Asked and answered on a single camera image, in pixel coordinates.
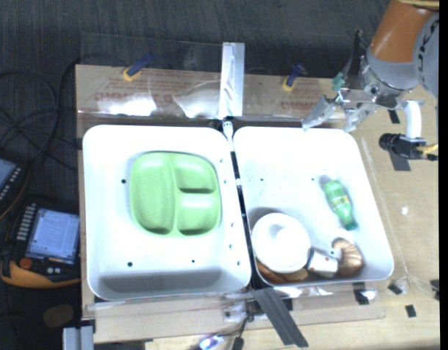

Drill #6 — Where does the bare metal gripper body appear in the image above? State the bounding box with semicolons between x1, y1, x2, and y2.
332;71;400;114

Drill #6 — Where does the white plastic tray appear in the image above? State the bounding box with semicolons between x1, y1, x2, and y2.
232;125;396;289
82;123;253;302

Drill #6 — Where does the green plastic bottle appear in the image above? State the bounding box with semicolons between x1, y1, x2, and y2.
322;179;359;232

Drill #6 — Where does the thin black and white rod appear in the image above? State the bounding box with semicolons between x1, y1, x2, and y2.
221;120;254;269

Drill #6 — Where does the brown cardboard board red print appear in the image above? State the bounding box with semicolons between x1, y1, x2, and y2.
74;63;440;344

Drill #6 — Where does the white bowl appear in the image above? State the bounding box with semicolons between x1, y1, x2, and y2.
251;212;313;274

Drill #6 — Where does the brown croissant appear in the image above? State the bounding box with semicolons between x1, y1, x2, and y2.
331;236;364;279

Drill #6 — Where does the white can with red print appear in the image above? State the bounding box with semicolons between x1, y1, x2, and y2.
306;249;339;279

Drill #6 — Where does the green divided plate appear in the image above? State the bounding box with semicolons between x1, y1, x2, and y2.
129;151;223;238

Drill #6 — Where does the black cylinder on white bracket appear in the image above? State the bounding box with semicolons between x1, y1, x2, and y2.
378;100;428;160

